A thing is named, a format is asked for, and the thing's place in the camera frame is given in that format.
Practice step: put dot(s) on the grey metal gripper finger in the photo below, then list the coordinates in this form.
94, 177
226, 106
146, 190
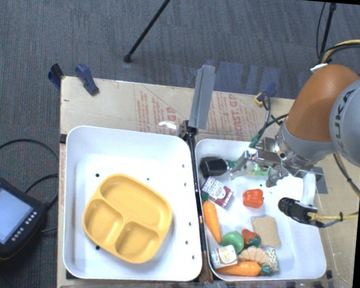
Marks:
242, 165
274, 177

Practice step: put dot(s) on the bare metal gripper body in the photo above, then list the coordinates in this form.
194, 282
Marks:
272, 153

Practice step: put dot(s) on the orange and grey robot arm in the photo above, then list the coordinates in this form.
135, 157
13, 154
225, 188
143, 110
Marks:
316, 106

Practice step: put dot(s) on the green clear plastic bottle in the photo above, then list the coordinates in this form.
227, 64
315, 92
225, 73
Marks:
258, 170

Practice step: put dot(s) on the black rounded block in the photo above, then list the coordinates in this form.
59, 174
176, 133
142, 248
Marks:
213, 166

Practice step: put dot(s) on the orange bell pepper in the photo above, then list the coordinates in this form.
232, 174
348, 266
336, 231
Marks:
253, 198

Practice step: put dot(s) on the pink and maroon carton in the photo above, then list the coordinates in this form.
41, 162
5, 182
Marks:
216, 192

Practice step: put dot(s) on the brown bread slice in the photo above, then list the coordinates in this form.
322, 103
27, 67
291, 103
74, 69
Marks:
266, 231

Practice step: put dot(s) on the orange carrot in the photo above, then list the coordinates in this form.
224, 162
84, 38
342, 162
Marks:
241, 268
212, 220

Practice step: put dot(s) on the red strawberry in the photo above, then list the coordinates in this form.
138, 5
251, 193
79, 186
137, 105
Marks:
250, 238

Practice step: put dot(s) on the white plastic tray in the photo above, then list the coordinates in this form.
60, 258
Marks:
141, 149
296, 246

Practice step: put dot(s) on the green apple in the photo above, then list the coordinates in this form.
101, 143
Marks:
232, 240

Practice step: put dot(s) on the beige croissant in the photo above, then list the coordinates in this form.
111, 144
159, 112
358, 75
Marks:
253, 255

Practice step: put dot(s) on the white patterned packet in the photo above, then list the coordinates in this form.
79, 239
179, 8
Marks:
273, 258

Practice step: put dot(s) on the white and orange carton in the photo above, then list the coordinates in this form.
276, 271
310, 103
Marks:
224, 257

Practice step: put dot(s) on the yellow divided plate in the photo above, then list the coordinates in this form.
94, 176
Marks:
128, 217

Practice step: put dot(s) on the brown cardboard board red print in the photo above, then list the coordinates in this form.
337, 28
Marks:
123, 109

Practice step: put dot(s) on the black cylinder on white bracket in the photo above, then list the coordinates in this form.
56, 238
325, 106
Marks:
297, 210

